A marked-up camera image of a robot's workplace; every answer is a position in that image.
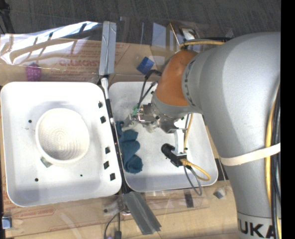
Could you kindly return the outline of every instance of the black metal rod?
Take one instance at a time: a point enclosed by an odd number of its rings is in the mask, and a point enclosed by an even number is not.
[[[5,0],[0,0],[0,16],[3,20],[4,26],[7,33],[14,34],[14,29],[10,19],[10,6],[5,2]]]

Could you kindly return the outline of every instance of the white band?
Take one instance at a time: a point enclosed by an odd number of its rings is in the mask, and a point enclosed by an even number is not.
[[[220,157],[220,161],[223,165],[226,165],[226,166],[241,165],[241,164],[255,161],[261,158],[272,156],[274,154],[279,153],[280,151],[281,151],[281,143],[279,142],[278,144],[272,145],[270,147],[258,149],[237,157],[230,157],[230,158]]]

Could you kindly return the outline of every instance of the white tray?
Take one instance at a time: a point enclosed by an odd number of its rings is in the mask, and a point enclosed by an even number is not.
[[[36,206],[110,196],[119,191],[121,176],[114,141],[104,95],[97,85],[12,82],[2,88],[0,100],[7,192],[15,204]],[[35,127],[53,108],[78,112],[91,142],[77,163],[47,168],[40,161]]]
[[[117,82],[111,85],[109,95],[115,121],[124,121],[132,112],[132,108],[139,100],[142,85],[143,82]],[[145,89],[147,90],[149,86],[150,83],[147,83]],[[148,94],[142,104],[148,104],[151,98],[152,95]],[[137,141],[140,143],[140,149],[136,154],[143,161],[143,170],[137,174],[126,172],[125,179],[128,185],[138,192],[190,188],[184,168],[174,166],[161,152],[164,143],[175,146],[174,134],[166,134],[160,128],[149,133],[140,124],[133,130],[138,132]],[[211,180],[201,182],[202,186],[216,182],[218,170],[200,114],[194,114],[187,147],[188,160],[203,168],[211,176]],[[205,177],[198,171],[197,173],[199,176]],[[196,186],[197,181],[191,173],[189,174]]]

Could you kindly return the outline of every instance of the yellow cable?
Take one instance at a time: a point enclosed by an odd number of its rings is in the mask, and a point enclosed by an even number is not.
[[[210,180],[210,175],[205,170],[203,170],[202,168],[200,168],[199,166],[197,166],[197,165],[195,165],[193,163],[190,163],[186,158],[182,158],[180,160],[180,162],[182,162],[182,164],[184,166],[187,166],[188,165],[188,166],[192,166],[192,167],[196,168],[197,170],[199,170],[200,172],[202,172],[205,176],[207,176],[207,178],[202,178],[202,177],[200,177],[200,176],[197,175],[197,177],[198,177],[199,180],[202,180],[202,181],[209,181]]]
[[[191,129],[192,120],[193,120],[193,114],[191,114],[191,119],[189,120],[187,131],[186,131],[185,140],[184,140],[184,150],[186,149],[186,146],[187,146],[187,137]]]
[[[275,109],[275,102],[272,105],[271,112],[269,115],[265,147],[270,147],[272,142],[272,120],[273,120],[274,109]],[[269,205],[271,207],[271,157],[266,157],[265,161],[266,161],[265,169],[266,169],[267,194],[268,194]],[[282,229],[281,229],[279,217],[277,217],[277,224],[278,224],[279,239],[281,239]]]
[[[188,45],[198,45],[198,44],[222,45],[222,44],[225,44],[225,43],[224,42],[220,42],[220,41],[187,41],[187,42],[184,42],[183,44],[179,45],[178,47],[181,50],[185,46],[188,46]]]

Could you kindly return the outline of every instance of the dark floor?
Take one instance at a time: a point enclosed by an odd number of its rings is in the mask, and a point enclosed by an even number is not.
[[[281,0],[6,1],[11,6],[16,33],[36,32],[84,20],[102,22],[120,16],[129,18],[132,24],[124,40],[127,42],[140,39],[141,30],[137,30],[140,22],[158,20],[193,21],[221,29],[232,28],[235,36],[281,30]]]

